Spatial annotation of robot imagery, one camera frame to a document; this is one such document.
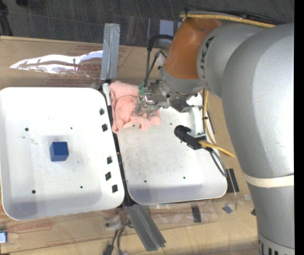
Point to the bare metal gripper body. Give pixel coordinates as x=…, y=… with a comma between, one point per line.
x=158, y=94

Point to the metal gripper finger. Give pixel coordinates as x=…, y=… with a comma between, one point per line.
x=145, y=111
x=146, y=100

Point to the pink cloth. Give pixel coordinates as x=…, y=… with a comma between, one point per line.
x=123, y=108

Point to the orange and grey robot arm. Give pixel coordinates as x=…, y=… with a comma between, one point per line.
x=258, y=94

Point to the thin black and white rod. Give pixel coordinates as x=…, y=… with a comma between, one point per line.
x=108, y=100

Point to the white plastic tray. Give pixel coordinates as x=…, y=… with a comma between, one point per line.
x=48, y=190
x=165, y=163

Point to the blue cube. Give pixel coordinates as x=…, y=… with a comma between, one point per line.
x=59, y=151

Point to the brown cardboard board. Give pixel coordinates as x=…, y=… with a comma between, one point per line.
x=69, y=235

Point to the black cylinder on white bracket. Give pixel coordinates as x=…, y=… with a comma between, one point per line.
x=184, y=133

